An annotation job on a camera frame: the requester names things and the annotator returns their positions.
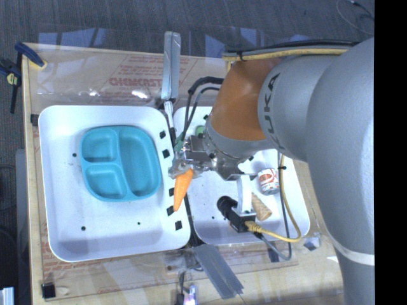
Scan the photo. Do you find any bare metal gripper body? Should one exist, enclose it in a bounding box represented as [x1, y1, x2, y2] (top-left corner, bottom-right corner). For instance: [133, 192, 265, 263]
[181, 134, 223, 173]

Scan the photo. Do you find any orange toy carrot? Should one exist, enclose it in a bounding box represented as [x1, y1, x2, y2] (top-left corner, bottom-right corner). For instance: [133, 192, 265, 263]
[172, 168, 195, 212]

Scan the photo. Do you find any thin black and white rod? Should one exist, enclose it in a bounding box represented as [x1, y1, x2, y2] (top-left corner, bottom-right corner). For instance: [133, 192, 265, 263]
[163, 100, 204, 248]

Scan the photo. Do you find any white plastic tray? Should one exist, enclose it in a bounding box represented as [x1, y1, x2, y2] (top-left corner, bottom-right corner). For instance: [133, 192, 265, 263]
[38, 104, 191, 263]
[173, 105, 311, 246]

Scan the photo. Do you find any blue divided plate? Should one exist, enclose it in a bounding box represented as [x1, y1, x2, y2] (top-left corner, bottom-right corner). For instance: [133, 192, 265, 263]
[79, 125, 163, 203]

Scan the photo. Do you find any white and red small can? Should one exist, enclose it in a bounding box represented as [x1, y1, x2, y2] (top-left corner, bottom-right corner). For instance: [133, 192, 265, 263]
[257, 167, 281, 196]

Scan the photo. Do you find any tan waffle ice cream cone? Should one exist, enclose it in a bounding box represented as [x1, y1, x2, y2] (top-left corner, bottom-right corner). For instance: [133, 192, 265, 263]
[251, 191, 273, 222]

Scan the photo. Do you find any brown cardboard board red print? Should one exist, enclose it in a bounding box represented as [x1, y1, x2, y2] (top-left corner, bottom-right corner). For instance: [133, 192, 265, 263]
[27, 47, 322, 299]

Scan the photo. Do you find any black cylinder on white bracket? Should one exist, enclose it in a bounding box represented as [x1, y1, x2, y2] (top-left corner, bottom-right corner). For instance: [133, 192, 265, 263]
[216, 173, 257, 234]

